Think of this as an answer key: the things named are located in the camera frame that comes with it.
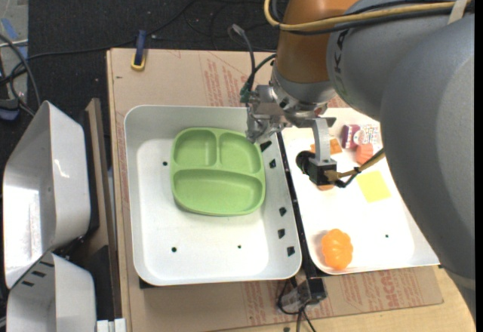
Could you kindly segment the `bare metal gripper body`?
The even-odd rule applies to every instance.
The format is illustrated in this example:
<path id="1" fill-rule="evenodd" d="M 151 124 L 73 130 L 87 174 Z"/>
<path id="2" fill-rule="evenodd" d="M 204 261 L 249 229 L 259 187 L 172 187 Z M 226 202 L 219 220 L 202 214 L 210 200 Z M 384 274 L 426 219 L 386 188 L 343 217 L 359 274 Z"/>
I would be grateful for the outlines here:
<path id="1" fill-rule="evenodd" d="M 307 128 L 327 103 L 326 84 L 294 84 L 288 91 L 281 85 L 258 85 L 248 101 L 247 126 Z"/>

